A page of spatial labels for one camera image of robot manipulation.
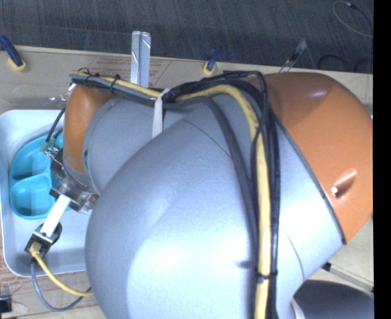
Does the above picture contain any white plastic tray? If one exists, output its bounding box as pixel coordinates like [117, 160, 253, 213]
[0, 109, 94, 278]

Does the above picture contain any blue divided plate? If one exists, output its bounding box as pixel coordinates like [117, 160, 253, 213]
[9, 134, 72, 221]

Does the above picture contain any black cylinder on white bracket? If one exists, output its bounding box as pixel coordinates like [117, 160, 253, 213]
[23, 195, 70, 258]

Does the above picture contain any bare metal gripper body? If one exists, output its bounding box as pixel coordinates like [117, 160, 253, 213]
[42, 144, 99, 215]

